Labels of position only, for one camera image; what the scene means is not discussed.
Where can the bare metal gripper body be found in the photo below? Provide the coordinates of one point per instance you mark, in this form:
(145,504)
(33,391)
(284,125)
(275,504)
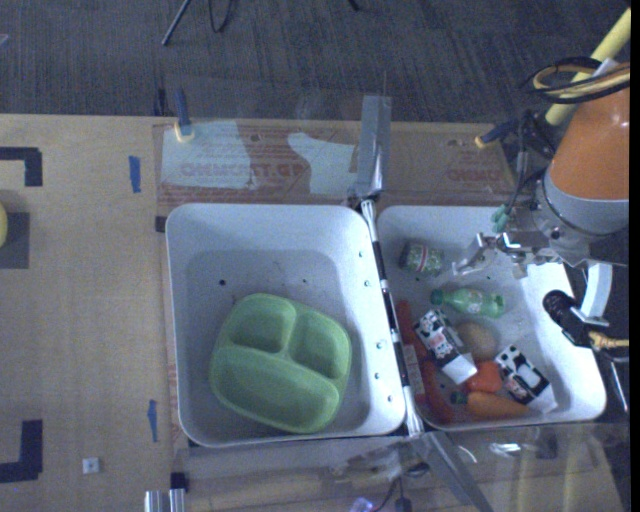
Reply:
(542,240)

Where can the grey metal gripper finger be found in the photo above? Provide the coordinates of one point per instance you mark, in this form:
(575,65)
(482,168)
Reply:
(475,252)
(520,266)

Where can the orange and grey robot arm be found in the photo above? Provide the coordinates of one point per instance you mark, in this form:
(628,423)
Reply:
(592,150)

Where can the green plastic bottle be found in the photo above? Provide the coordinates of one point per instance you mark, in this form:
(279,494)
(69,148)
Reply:
(470,302)

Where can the small green and red can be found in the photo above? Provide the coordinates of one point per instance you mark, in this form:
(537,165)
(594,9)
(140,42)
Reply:
(421,258)

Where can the white plastic tray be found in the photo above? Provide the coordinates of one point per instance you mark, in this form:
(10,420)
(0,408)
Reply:
(545,345)
(280,250)

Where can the brown potato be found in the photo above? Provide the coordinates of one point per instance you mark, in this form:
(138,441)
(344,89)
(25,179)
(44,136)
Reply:
(477,340)

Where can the cow print milk carton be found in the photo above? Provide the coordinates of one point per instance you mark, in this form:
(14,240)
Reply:
(440,342)
(522,375)

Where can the red sausage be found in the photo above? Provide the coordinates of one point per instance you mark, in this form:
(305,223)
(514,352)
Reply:
(436,395)
(406,322)

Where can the brown cardboard board red print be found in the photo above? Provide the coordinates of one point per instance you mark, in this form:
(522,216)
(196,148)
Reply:
(430,165)

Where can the short orange carrot piece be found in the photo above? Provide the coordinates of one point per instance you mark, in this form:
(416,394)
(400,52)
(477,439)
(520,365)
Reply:
(485,377)

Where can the orange carrot with green top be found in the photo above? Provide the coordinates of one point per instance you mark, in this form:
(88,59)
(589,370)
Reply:
(492,405)

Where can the green divided plate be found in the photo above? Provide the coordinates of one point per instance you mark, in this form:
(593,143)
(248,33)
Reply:
(280,365)

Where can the small white square block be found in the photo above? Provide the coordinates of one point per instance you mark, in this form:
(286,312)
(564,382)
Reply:
(91,465)

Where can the yellow round object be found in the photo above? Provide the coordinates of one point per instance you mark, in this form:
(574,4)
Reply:
(2,225)

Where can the black cylinder on white bracket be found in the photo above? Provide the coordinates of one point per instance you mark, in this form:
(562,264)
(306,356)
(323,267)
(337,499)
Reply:
(565,310)

